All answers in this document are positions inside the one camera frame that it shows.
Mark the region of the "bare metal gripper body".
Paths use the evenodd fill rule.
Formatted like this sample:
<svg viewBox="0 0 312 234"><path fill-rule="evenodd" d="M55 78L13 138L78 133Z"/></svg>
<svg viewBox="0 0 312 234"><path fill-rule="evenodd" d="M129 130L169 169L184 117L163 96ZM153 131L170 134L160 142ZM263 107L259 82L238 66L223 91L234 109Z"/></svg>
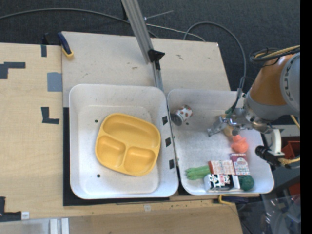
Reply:
<svg viewBox="0 0 312 234"><path fill-rule="evenodd" d="M240 127L241 131L254 129L262 134L269 134L272 132L269 121L261 119L249 108L229 109L226 111L225 118L228 120L228 125L232 130L234 127Z"/></svg>

